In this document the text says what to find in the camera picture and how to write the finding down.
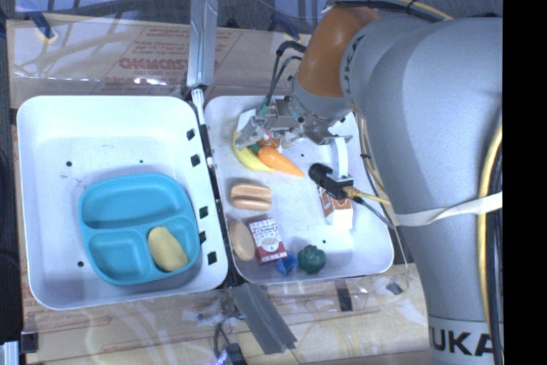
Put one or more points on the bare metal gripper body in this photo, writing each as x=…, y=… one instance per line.
x=284, y=117

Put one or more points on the green broccoli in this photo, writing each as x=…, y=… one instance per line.
x=311, y=259

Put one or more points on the orange carrot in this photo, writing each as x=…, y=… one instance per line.
x=280, y=161

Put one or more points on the red and white carton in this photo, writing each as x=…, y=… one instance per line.
x=268, y=240

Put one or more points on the black cylinder on white bracket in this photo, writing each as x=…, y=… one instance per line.
x=329, y=181

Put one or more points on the yellow banana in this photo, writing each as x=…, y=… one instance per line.
x=250, y=161

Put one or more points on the sausage in bread bun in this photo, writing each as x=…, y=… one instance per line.
x=251, y=196

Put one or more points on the yellow toy potato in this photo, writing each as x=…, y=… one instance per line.
x=167, y=249

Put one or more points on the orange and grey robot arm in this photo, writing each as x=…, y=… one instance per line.
x=419, y=107

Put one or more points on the white plastic tray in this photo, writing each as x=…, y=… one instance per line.
x=295, y=201
x=119, y=132

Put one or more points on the blue divided plate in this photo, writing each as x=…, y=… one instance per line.
x=124, y=201

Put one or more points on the brown cardboard board red print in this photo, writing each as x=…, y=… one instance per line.
x=141, y=55

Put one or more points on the blue crumpled packet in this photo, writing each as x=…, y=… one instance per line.
x=286, y=264

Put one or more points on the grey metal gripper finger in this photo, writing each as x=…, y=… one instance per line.
x=289, y=138
x=248, y=134

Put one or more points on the orange and white carton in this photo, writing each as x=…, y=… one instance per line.
x=339, y=213

